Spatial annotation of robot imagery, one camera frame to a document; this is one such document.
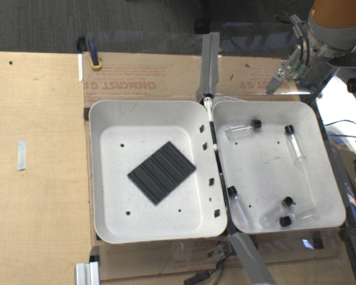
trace light wood surface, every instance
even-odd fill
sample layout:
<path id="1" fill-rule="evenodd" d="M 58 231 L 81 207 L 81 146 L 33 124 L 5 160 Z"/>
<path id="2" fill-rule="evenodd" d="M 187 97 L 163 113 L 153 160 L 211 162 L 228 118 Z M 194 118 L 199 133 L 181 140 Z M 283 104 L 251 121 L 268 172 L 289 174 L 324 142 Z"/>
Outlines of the light wood surface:
<path id="1" fill-rule="evenodd" d="M 75 264 L 88 261 L 77 60 L 0 52 L 0 284 L 73 284 Z M 19 140 L 26 141 L 23 171 L 17 171 Z"/>

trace black connector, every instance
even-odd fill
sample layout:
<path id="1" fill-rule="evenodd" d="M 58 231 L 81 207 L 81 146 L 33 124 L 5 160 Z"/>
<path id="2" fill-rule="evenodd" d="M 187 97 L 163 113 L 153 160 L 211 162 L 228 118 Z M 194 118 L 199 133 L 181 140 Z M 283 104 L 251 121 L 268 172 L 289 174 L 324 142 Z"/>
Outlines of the black connector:
<path id="1" fill-rule="evenodd" d="M 187 280 L 185 280 L 184 285 L 194 285 L 197 284 L 201 281 L 204 281 L 208 278 L 210 278 L 210 273 L 208 271 L 205 271 L 203 273 L 197 273 L 195 274 L 195 276 L 188 278 Z"/>

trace black cap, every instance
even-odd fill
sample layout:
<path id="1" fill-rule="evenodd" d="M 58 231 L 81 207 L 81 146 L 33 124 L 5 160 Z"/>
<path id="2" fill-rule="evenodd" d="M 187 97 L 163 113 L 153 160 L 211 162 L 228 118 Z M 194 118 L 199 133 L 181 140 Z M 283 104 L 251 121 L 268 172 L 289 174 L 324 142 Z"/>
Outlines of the black cap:
<path id="1" fill-rule="evenodd" d="M 288 125 L 285 127 L 285 132 L 287 135 L 292 135 L 295 133 L 294 127 L 292 125 Z"/>
<path id="2" fill-rule="evenodd" d="M 255 128 L 255 129 L 258 129 L 258 128 L 261 128 L 261 121 L 259 121 L 258 119 L 254 119 L 252 120 L 251 122 L 251 125 Z"/>
<path id="3" fill-rule="evenodd" d="M 293 203 L 294 203 L 294 201 L 291 197 L 285 197 L 282 200 L 282 204 L 285 205 L 286 207 L 290 207 Z"/>
<path id="4" fill-rule="evenodd" d="M 291 225 L 291 218 L 290 216 L 284 216 L 279 218 L 279 223 L 281 224 L 282 227 L 287 227 Z"/>
<path id="5" fill-rule="evenodd" d="M 227 188 L 227 191 L 230 197 L 235 197 L 237 195 L 237 190 L 235 186 L 230 186 L 229 188 Z"/>

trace vial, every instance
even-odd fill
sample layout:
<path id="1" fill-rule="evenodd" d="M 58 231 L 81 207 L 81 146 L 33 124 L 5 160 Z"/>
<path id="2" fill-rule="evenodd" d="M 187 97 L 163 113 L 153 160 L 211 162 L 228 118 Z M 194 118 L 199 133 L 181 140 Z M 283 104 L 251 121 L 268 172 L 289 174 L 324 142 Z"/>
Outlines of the vial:
<path id="1" fill-rule="evenodd" d="M 288 146 L 291 152 L 291 155 L 294 160 L 302 160 L 304 158 L 303 153 L 301 151 L 301 148 L 299 146 L 299 143 L 297 141 L 297 138 L 295 137 L 295 130 L 292 125 L 287 125 L 285 127 L 285 133 L 286 136 L 288 137 Z"/>
<path id="2" fill-rule="evenodd" d="M 262 227 L 268 228 L 275 221 L 278 221 L 280 217 L 286 215 L 289 212 L 289 207 L 293 203 L 294 201 L 291 197 L 285 197 L 282 201 L 276 202 L 261 215 L 259 222 Z"/>
<path id="3" fill-rule="evenodd" d="M 225 134 L 227 135 L 228 139 L 233 140 L 235 138 L 241 137 L 247 132 L 253 132 L 256 129 L 261 128 L 261 126 L 261 121 L 254 119 L 248 125 L 229 126 L 225 130 Z"/>
<path id="4" fill-rule="evenodd" d="M 235 186 L 229 187 L 227 191 L 232 221 L 234 222 L 235 226 L 244 232 L 252 230 L 253 219 L 251 218 L 248 209 L 241 201 L 240 195 L 237 193 Z"/>
<path id="5" fill-rule="evenodd" d="M 290 212 L 286 216 L 279 219 L 279 223 L 282 227 L 287 227 L 292 224 L 304 223 L 310 220 L 318 220 L 319 213 L 315 207 L 300 211 L 300 212 Z"/>

